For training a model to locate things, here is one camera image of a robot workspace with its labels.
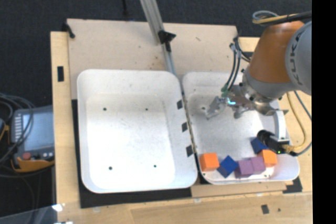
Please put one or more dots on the thin black and white rod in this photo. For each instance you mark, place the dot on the thin black and white rod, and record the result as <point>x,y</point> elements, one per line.
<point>189,126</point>

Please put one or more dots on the pale brown cardboard board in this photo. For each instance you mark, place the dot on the pale brown cardboard board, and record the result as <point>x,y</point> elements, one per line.
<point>118,44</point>

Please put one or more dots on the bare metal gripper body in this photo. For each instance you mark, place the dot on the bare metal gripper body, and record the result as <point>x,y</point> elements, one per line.
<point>256,103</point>

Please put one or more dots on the orange cube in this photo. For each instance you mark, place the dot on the orange cube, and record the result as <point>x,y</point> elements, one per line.
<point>209,162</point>
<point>269,158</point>

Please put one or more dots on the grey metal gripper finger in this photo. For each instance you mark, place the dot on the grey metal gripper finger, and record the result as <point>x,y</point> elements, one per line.
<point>241,111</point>
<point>214,108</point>

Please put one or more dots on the purple cube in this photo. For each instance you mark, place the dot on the purple cube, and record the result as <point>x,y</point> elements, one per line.
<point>245,168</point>
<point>258,164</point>

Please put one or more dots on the white plastic tray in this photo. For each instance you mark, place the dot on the white plastic tray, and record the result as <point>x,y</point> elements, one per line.
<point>131,136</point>
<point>225,133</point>

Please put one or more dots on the black cylinder on white bracket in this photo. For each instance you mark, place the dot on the black cylinder on white bracket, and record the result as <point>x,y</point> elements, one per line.
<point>270,140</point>

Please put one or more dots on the blue cube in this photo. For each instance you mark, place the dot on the blue cube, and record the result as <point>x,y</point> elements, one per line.
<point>257,145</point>
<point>228,165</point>

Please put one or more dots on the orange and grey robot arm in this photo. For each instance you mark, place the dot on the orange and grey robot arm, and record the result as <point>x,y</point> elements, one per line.
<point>270,60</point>

